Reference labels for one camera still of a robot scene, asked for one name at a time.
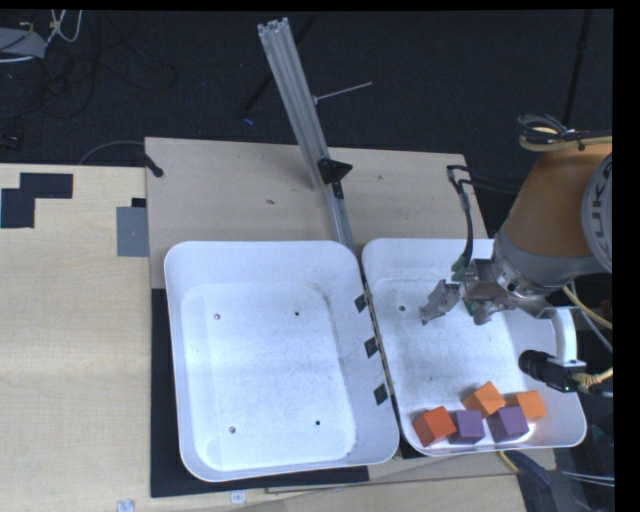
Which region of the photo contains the pale wood board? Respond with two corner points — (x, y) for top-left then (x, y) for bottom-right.
(144, 137), (557, 495)

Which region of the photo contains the black cylinder on white bracket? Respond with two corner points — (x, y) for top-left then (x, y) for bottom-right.
(517, 305), (589, 394)

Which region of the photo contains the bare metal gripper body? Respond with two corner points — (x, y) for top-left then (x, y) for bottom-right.
(459, 258), (547, 317)

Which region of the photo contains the purple cube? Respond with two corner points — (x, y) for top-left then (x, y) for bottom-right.
(449, 409), (487, 446)
(485, 405), (531, 444)

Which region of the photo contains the white plastic tray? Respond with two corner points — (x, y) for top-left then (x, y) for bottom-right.
(163, 239), (401, 483)
(360, 237), (588, 458)

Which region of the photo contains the red-orange cube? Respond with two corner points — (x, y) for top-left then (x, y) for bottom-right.
(411, 405), (458, 448)

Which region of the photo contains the orange cube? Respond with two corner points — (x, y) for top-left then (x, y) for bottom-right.
(505, 389), (548, 422)
(460, 380), (507, 419)

